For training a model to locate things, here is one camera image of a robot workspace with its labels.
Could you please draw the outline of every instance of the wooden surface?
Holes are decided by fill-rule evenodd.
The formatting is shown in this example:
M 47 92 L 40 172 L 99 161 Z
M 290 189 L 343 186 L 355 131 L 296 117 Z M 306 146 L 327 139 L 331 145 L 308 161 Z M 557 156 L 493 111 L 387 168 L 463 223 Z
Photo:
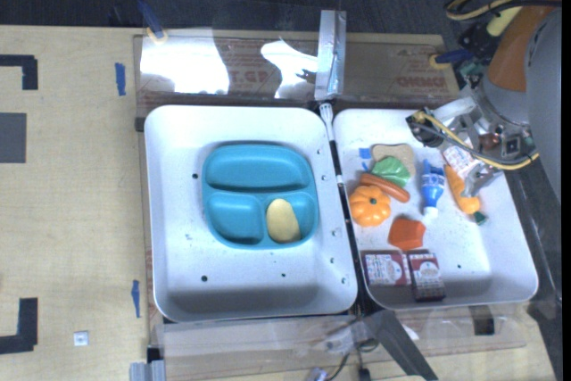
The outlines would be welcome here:
M 0 27 L 0 54 L 34 54 L 39 90 L 0 67 L 0 112 L 28 114 L 27 162 L 0 164 L 0 335 L 16 332 L 18 300 L 38 298 L 33 352 L 0 355 L 0 379 L 128 379 L 148 342 L 145 246 L 132 38 L 138 29 Z M 114 64 L 126 67 L 119 96 Z M 131 298 L 140 282 L 141 318 Z M 551 380 L 535 322 L 525 346 L 429 357 L 440 379 Z M 73 333 L 87 330 L 88 346 Z M 402 379 L 392 361 L 374 379 Z M 234 377 L 293 381 L 307 371 Z M 339 380 L 356 380 L 354 366 Z

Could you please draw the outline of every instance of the hot dog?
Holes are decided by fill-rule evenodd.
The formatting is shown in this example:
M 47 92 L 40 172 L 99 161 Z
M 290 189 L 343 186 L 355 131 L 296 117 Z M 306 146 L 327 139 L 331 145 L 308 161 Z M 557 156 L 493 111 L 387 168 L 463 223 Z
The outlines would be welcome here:
M 409 191 L 372 173 L 363 173 L 360 176 L 360 184 L 363 186 L 380 187 L 385 194 L 390 195 L 399 202 L 406 203 L 410 200 Z

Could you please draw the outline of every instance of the potato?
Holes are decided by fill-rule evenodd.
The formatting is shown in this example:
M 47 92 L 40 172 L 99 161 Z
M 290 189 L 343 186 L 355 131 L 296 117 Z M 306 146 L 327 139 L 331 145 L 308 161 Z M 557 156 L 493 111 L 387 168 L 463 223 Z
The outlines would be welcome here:
M 269 236 L 277 243 L 292 243 L 302 239 L 294 208 L 287 200 L 276 199 L 269 204 L 266 223 Z

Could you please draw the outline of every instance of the blue plate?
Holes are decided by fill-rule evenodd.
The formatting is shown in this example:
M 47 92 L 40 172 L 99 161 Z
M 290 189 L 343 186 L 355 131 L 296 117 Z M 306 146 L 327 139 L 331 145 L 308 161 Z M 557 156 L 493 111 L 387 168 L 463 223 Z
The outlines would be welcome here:
M 203 165 L 203 207 L 212 234 L 239 248 L 286 248 L 307 241 L 319 220 L 311 166 L 296 151 L 267 144 L 225 145 Z M 266 210 L 275 199 L 294 208 L 302 239 L 280 244 L 271 239 Z

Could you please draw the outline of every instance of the bottle cap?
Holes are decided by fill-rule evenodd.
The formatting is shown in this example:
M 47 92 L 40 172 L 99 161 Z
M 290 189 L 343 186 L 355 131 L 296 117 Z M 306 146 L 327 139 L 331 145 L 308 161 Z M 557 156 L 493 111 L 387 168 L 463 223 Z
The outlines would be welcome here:
M 438 216 L 438 208 L 434 206 L 426 206 L 424 209 L 425 216 L 429 218 L 435 218 Z

